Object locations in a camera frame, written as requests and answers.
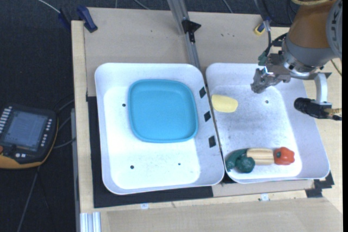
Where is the brown cardboard board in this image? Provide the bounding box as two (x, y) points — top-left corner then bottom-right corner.
(83, 7), (316, 198)

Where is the yellow toy potato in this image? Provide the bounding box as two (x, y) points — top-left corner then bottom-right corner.
(211, 93), (239, 114)

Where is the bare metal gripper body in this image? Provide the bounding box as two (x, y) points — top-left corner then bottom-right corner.
(265, 52), (326, 84)

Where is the red toy pepper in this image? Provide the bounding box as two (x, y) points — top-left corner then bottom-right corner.
(272, 146), (296, 166)

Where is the beige toy bread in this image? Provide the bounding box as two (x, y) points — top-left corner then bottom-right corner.
(246, 147), (275, 166)

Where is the white plastic tray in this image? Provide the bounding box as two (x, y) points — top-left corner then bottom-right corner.
(94, 62), (226, 196)
(205, 62), (331, 184)

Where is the green toy broccoli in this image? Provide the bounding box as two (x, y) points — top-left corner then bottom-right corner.
(225, 148), (256, 174)

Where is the black cylinder on white bracket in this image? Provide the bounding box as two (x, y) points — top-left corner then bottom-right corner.
(294, 72), (334, 119)

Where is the blue plate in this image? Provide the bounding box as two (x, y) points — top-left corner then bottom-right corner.
(127, 78), (199, 144)

